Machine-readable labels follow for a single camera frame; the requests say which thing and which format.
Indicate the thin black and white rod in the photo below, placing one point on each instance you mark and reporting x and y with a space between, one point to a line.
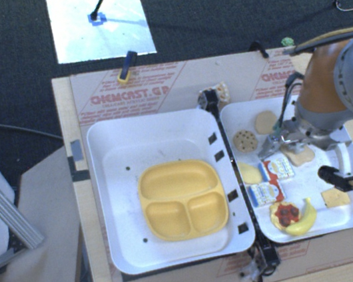
235 167

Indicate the tan bread slice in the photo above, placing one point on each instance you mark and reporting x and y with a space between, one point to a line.
301 159

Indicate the yellow divided plate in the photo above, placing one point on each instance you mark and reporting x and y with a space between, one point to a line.
182 200

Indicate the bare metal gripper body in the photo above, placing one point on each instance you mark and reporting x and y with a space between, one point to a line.
292 133

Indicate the yellow banana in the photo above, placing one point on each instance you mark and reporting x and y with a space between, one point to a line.
307 218

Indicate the brown cardboard board red print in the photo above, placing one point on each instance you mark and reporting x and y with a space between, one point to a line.
139 86

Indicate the yellow pizza slice red topping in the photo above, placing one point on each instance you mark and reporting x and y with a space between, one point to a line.
282 214

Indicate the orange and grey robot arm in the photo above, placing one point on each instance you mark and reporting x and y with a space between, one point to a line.
326 90

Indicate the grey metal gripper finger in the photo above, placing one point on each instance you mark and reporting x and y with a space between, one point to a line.
268 147
295 148

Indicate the white red and blue carton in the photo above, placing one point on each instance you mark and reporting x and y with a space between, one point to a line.
266 193
279 168

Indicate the white plastic tray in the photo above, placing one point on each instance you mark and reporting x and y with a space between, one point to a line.
306 188
120 187

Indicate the tan round biscuit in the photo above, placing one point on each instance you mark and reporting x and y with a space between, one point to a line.
265 122

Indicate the green broccoli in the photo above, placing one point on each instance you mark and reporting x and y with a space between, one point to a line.
287 41

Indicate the brown chocolate chip biscuit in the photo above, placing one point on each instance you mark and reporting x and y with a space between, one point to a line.
245 141

